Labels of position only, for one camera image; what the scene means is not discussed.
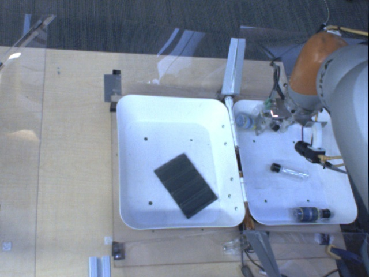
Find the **wooden table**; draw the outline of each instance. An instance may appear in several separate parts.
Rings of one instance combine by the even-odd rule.
[[[0,252],[0,275],[88,276],[88,258],[110,255],[111,245],[105,241],[113,235],[111,113],[110,104],[103,101],[103,75],[118,69],[123,82],[156,79],[162,85],[186,86],[192,80],[207,90],[221,85],[226,59],[61,50],[46,54],[36,50],[31,58],[21,59],[14,78],[30,81],[37,81],[42,73],[32,73],[29,62],[45,61],[42,118],[39,133],[18,133],[16,141],[0,152],[0,158],[11,155],[13,161],[0,164],[0,240],[13,243],[11,251]],[[269,93],[269,63],[246,61],[243,75],[249,98],[262,99]],[[4,79],[0,81],[4,89]],[[2,124],[16,118],[1,116]],[[339,227],[327,229],[338,231]],[[278,264],[286,268],[291,261]],[[293,265],[301,277],[322,276],[336,267],[328,257],[298,259]],[[255,276],[262,276],[255,266],[250,267]],[[240,262],[234,261],[112,265],[112,276],[174,275],[242,276]]]

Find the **black cap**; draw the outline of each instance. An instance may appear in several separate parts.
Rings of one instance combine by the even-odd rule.
[[[322,209],[322,218],[330,218],[330,210],[329,209]]]
[[[281,170],[281,166],[277,163],[273,163],[271,166],[270,166],[270,170],[272,170],[273,172],[275,173],[279,173],[280,170]]]

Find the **white cable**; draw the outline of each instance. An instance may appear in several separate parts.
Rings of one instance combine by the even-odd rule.
[[[325,7],[327,7],[327,12],[328,12],[328,17],[327,17],[327,20],[324,22],[324,24],[326,25],[329,21],[329,16],[330,16],[330,13],[329,13],[329,7],[328,7],[328,3],[327,3],[327,0],[323,0],[324,3],[325,3]]]

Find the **small vial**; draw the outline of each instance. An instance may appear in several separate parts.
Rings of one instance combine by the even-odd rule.
[[[296,207],[293,209],[293,217],[297,222],[316,222],[317,220],[330,218],[329,209],[317,207]]]
[[[236,122],[237,127],[240,127],[243,129],[254,129],[255,128],[254,119],[245,113],[237,114],[235,118],[235,122]]]
[[[299,177],[299,178],[307,178],[309,176],[309,174],[304,173],[302,171],[298,171],[298,170],[293,170],[293,169],[287,169],[283,166],[281,166],[280,164],[277,163],[273,163],[270,167],[270,170],[272,170],[272,172],[274,173],[286,173],[289,175],[293,175],[294,177]]]

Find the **dark floor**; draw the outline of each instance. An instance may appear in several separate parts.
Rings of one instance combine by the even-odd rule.
[[[328,24],[368,30],[368,0],[327,3]],[[206,33],[193,55],[207,57],[226,57],[242,25],[300,32],[298,42],[327,19],[323,0],[0,0],[0,8],[0,45],[21,36],[25,14],[56,14],[49,48],[156,54],[178,28]]]

